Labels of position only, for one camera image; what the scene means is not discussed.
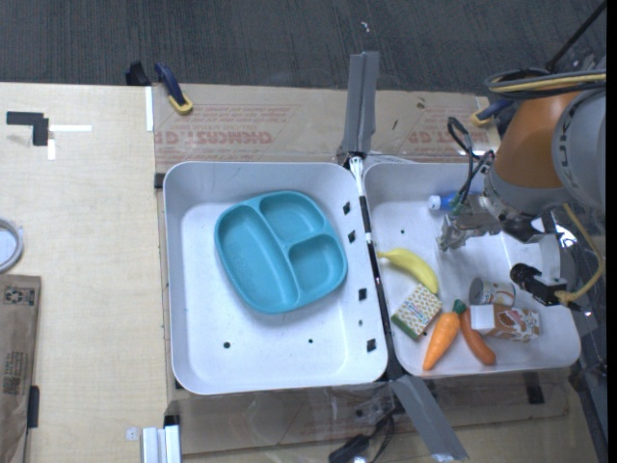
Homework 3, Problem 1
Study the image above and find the orange sausage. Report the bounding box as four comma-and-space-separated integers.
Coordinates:
458, 308, 498, 368

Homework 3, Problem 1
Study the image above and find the orange carrot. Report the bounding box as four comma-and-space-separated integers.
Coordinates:
421, 298, 469, 372

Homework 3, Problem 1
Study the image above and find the white tape roll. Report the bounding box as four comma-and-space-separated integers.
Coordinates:
0, 216, 25, 275

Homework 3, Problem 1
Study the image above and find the brown paper bag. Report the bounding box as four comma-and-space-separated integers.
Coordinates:
0, 273, 42, 463

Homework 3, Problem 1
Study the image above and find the white plastic tray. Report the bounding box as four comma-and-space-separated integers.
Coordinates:
162, 160, 389, 396
362, 161, 582, 380

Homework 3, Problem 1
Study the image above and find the blue bottle white cap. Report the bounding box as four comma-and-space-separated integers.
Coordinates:
427, 190, 483, 212

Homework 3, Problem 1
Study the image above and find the blue divided plate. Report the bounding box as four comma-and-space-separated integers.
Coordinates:
213, 189, 350, 316

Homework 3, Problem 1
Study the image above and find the green and yellow packet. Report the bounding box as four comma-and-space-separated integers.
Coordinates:
389, 283, 444, 341

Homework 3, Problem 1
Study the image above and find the small white can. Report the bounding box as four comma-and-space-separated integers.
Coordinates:
468, 276, 518, 308

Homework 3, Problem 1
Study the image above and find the white and brown carton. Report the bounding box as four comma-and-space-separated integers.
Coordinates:
469, 303, 542, 343

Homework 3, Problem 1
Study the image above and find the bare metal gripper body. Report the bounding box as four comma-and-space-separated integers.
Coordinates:
454, 193, 505, 238

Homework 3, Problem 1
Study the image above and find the yellow banana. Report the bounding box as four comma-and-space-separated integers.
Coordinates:
376, 247, 441, 296

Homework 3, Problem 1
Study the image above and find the brown cardboard board red print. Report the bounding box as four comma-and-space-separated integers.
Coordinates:
151, 82, 571, 455

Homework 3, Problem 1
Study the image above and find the black cylinder on white bracket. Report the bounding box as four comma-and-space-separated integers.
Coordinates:
509, 231, 571, 308

